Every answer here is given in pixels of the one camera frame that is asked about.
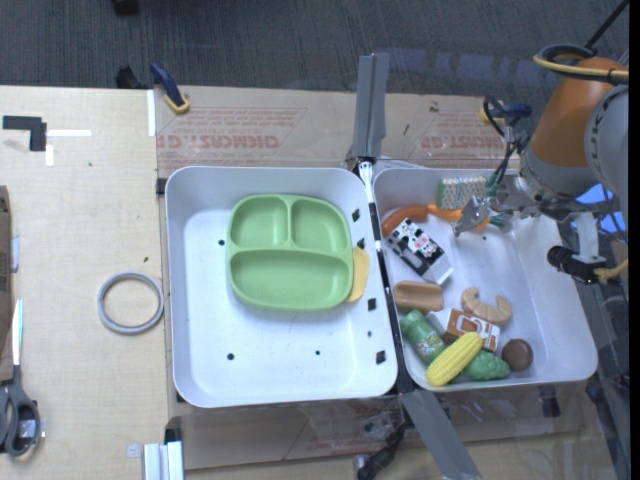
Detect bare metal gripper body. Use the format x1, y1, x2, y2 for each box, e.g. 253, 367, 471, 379
488, 173, 545, 219

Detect orange carrot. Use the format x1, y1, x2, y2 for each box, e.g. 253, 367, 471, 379
426, 202, 512, 232

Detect green patterned packet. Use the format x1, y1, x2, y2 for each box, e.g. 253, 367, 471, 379
435, 175, 488, 211

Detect cow print milk carton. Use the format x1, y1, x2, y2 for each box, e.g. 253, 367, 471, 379
384, 217, 455, 286

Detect white plastic tray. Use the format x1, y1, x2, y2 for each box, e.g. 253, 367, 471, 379
371, 166, 600, 394
164, 165, 400, 410

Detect orange sausage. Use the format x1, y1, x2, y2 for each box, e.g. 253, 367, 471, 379
380, 204, 431, 239

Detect brown hot dog bun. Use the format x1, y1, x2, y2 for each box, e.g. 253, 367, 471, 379
392, 280, 446, 315

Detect tan croissant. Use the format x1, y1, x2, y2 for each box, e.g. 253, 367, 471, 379
459, 286, 514, 328

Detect thin black and white rod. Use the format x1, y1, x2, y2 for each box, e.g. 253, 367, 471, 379
357, 159, 402, 395

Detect orange and white carton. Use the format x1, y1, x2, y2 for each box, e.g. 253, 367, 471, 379
441, 307, 502, 353

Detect yellow flat slice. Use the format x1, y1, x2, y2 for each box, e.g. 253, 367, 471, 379
344, 245, 372, 304

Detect green bottle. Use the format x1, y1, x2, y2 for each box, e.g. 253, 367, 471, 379
398, 308, 448, 367

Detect yellow corn cob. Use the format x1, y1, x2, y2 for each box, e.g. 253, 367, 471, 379
424, 331, 485, 388

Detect brown round biscuit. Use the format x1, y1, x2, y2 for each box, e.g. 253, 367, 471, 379
500, 337, 535, 373

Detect green grapes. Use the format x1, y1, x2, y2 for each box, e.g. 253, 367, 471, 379
461, 348, 512, 383

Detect green divided plate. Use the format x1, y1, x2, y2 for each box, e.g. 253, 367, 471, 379
225, 193, 356, 312

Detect brown cardboard board red print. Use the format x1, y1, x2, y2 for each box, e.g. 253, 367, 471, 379
153, 85, 604, 472

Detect grey tape roll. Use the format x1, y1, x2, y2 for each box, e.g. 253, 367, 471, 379
96, 270, 166, 336

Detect black cylinder on white bracket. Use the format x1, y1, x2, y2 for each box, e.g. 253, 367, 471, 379
546, 211, 609, 286

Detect grey handled scissors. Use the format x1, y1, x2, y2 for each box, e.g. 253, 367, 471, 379
0, 297, 43, 458

